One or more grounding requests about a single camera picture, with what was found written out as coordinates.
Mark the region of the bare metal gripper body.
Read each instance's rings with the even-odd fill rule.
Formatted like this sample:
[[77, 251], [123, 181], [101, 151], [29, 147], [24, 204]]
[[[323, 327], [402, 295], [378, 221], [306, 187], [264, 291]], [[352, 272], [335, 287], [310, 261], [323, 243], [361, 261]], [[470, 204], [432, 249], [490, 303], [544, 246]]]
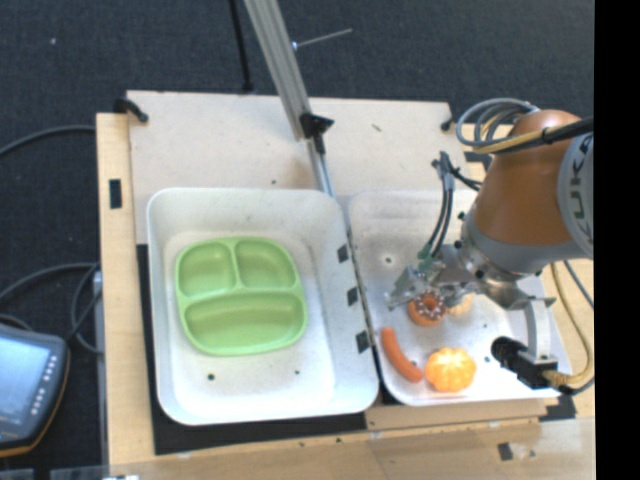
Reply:
[[523, 299], [523, 290], [517, 284], [520, 279], [519, 274], [495, 267], [476, 248], [464, 243], [443, 245], [433, 258], [427, 275], [434, 291], [439, 285], [464, 286], [469, 297], [484, 295], [505, 310]]

